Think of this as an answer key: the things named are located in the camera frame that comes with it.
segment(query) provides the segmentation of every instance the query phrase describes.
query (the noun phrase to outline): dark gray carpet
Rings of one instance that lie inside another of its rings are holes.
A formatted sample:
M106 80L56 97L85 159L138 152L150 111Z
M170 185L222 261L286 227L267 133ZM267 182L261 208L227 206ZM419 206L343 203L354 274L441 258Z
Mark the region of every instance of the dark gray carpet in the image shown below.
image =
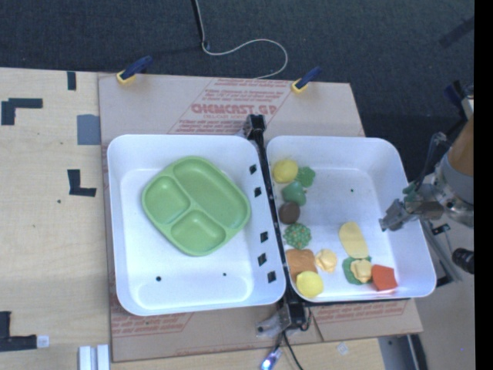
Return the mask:
M475 0L199 0L212 52L268 38L290 61L275 79L314 66L349 82L368 136L400 151L408 178L428 142L459 115L443 96L474 82ZM255 44L225 57L199 48L190 0L0 0L0 66L119 71L151 55L150 73L252 78L283 54Z

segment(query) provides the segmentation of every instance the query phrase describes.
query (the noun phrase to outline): green divided plate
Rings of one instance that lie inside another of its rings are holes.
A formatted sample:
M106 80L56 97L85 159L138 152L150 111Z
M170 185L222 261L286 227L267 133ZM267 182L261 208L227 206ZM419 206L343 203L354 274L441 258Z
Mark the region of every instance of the green divided plate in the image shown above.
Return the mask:
M184 157L144 188L142 205L154 226L182 252L204 256L221 248L250 219L250 204L211 162Z

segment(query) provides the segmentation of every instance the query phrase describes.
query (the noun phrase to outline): light wood surface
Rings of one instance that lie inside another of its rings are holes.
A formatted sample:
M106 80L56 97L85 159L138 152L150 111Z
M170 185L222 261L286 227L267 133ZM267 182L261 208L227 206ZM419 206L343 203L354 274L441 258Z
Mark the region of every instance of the light wood surface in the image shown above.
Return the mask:
M0 369L77 368L83 345L111 344L100 146L77 144L76 117L99 115L97 74L0 69L0 100L42 98L0 126L0 311L11 335L48 335L49 347L0 352ZM69 195L68 169L95 197ZM305 368L383 369L377 339L293 347ZM114 369L258 368L268 350L112 364ZM296 368L287 349L276 367Z

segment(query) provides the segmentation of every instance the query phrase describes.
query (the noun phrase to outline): black cable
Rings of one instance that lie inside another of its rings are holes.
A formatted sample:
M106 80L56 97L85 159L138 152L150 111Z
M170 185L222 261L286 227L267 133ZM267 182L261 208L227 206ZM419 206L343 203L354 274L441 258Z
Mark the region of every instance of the black cable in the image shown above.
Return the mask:
M298 368L300 370L303 370L303 368L301 367L300 363L298 362L298 359L296 358L296 355L294 354L294 351L293 349L291 348L291 344L290 342L288 341L287 339L287 336L286 336L286 331L283 331L283 336L284 336L284 341L286 342L286 346L289 348L290 352L291 352L291 355L293 356L293 359L294 361L296 362Z

